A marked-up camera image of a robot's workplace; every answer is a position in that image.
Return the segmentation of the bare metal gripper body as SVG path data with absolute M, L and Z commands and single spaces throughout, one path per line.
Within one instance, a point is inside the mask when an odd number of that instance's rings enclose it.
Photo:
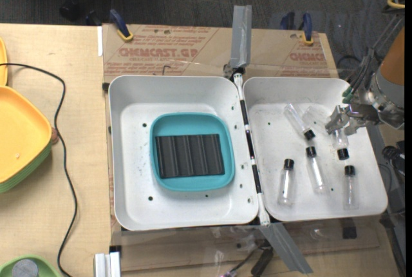
M 390 101 L 379 89 L 350 92 L 346 103 L 349 117 L 364 117 L 367 124 L 386 124 L 393 129 L 404 129 L 404 109 Z

